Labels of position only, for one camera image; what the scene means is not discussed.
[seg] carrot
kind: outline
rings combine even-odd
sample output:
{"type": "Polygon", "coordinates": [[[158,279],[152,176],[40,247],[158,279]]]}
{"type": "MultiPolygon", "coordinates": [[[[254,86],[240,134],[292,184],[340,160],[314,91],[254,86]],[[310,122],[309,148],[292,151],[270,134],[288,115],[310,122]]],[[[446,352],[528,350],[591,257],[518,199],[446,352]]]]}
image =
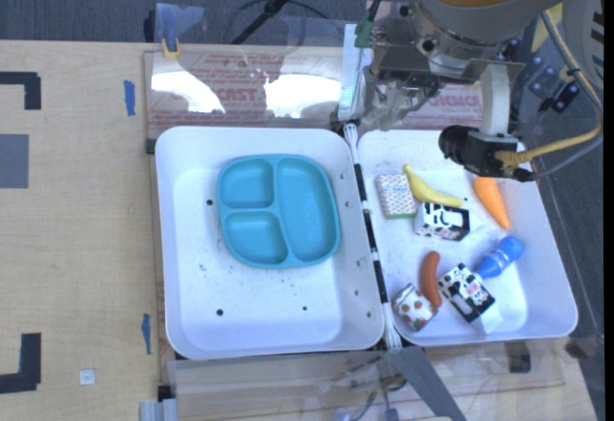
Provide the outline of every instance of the carrot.
{"type": "Polygon", "coordinates": [[[506,211],[506,206],[503,203],[495,179],[478,175],[473,182],[473,187],[490,215],[492,215],[497,223],[505,230],[509,230],[508,212],[506,211]]]}

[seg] blue bottle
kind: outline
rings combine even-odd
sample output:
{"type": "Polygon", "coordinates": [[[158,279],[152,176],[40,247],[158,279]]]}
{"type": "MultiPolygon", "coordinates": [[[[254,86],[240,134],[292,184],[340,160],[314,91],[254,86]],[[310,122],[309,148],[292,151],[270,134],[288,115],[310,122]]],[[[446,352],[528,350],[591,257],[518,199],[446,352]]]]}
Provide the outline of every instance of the blue bottle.
{"type": "Polygon", "coordinates": [[[525,246],[515,237],[507,236],[486,254],[476,269],[483,279],[499,276],[505,268],[518,259],[525,251],[525,246]]]}

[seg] yellow banana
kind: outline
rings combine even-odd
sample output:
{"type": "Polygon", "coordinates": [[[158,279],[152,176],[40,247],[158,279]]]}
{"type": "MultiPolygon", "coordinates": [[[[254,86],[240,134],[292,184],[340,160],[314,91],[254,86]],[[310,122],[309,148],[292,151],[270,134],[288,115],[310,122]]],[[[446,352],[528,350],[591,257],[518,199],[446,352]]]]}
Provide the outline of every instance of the yellow banana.
{"type": "Polygon", "coordinates": [[[410,164],[405,164],[403,166],[403,171],[405,171],[405,174],[407,174],[407,177],[410,180],[410,187],[412,188],[413,196],[416,199],[419,199],[422,202],[432,202],[435,204],[442,204],[443,206],[452,206],[454,208],[459,208],[462,206],[462,199],[445,195],[436,189],[433,189],[422,177],[413,173],[412,166],[410,164]]]}

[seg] wooden table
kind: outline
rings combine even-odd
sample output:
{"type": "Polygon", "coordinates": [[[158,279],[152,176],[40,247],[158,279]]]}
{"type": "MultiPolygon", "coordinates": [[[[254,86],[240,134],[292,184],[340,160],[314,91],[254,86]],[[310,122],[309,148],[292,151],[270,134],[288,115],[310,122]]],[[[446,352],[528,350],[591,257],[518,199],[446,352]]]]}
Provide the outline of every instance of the wooden table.
{"type": "MultiPolygon", "coordinates": [[[[0,85],[0,134],[29,140],[27,188],[0,188],[0,374],[19,371],[23,334],[41,337],[40,382],[35,390],[0,394],[2,419],[137,419],[139,403],[157,395],[142,58],[151,50],[151,44],[0,41],[0,71],[36,72],[42,85],[41,109],[24,108],[23,85],[0,85]],[[134,85],[134,115],[125,82],[134,85]],[[95,382],[88,384],[91,369],[95,382]]],[[[437,354],[444,375],[449,363],[437,354]]],[[[578,363],[555,356],[562,385],[459,395],[460,408],[467,419],[595,419],[578,363]]],[[[417,401],[398,402],[402,419],[432,415],[417,401]]],[[[308,415],[296,419],[330,419],[308,415]]]]}

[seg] blue divided tray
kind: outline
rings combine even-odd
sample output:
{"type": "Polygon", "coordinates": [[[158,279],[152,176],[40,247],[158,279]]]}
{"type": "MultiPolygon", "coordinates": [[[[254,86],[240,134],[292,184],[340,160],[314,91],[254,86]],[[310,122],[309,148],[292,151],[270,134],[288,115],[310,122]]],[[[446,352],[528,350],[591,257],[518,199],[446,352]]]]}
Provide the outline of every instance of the blue divided tray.
{"type": "Polygon", "coordinates": [[[236,158],[218,175],[217,197],[226,246],[246,265],[312,266],[339,246],[339,215],[330,181],[307,157],[236,158]]]}

